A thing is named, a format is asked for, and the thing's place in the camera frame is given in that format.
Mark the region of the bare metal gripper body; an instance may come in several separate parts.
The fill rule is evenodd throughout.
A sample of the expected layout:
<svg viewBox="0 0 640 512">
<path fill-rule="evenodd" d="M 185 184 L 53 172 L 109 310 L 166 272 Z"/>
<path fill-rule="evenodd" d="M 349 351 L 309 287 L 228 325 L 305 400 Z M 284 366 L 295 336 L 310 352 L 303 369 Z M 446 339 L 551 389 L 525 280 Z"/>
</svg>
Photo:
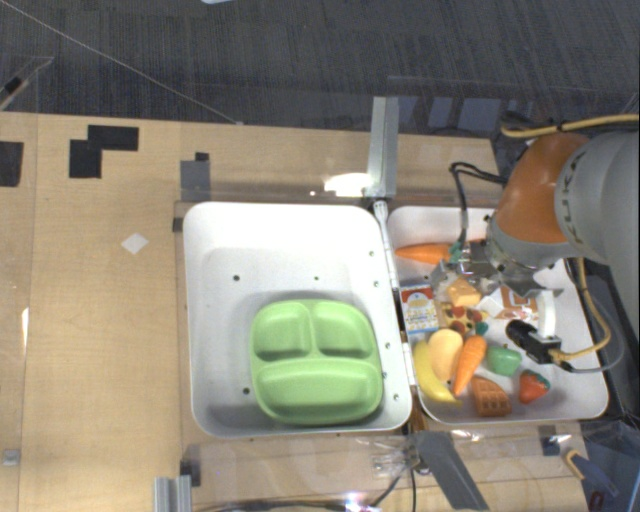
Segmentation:
<svg viewBox="0 0 640 512">
<path fill-rule="evenodd" d="M 537 272 L 536 268 L 517 263 L 492 243 L 455 242 L 447 257 L 429 274 L 429 282 L 435 291 L 444 292 L 457 278 L 464 278 L 482 296 L 504 286 L 528 298 L 540 290 L 535 280 Z"/>
</svg>

